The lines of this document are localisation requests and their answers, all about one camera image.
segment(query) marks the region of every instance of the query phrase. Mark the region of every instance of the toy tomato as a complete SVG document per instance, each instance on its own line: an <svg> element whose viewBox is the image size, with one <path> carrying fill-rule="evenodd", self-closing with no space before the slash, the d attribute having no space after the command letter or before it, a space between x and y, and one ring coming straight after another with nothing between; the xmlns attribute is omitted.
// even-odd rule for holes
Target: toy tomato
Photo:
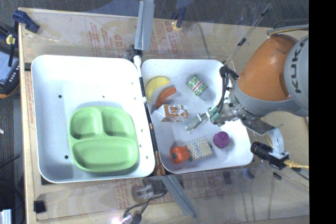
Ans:
<svg viewBox="0 0 336 224"><path fill-rule="evenodd" d="M187 146L176 146L170 150L170 155L173 158L173 163L181 163L190 158L190 152Z"/></svg>

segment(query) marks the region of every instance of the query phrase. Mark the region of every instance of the purple ball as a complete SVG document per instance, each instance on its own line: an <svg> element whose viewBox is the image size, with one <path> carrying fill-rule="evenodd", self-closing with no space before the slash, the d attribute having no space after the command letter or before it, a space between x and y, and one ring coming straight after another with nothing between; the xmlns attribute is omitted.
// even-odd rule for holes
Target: purple ball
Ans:
<svg viewBox="0 0 336 224"><path fill-rule="evenodd" d="M225 148L230 143L230 138L226 132L219 132L214 135L213 141L219 148Z"/></svg>

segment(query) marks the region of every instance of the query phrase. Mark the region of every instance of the banana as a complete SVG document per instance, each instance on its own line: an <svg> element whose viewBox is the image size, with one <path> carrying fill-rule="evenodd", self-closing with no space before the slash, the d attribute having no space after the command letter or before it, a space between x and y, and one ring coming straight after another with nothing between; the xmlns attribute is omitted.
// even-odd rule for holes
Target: banana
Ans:
<svg viewBox="0 0 336 224"><path fill-rule="evenodd" d="M152 78L146 85L145 91L146 91L146 96L148 103L151 101L151 96L153 92L161 86L167 85L170 83L170 79L165 77L165 76L157 76Z"/></svg>

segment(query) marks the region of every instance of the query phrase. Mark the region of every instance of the green plate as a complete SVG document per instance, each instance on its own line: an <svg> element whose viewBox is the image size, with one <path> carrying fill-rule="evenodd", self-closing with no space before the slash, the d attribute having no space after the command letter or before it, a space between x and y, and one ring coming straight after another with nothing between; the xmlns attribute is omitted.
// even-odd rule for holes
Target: green plate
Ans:
<svg viewBox="0 0 336 224"><path fill-rule="evenodd" d="M139 158L132 117L110 106L76 110L70 118L69 145L74 163L88 172L125 170Z"/></svg>

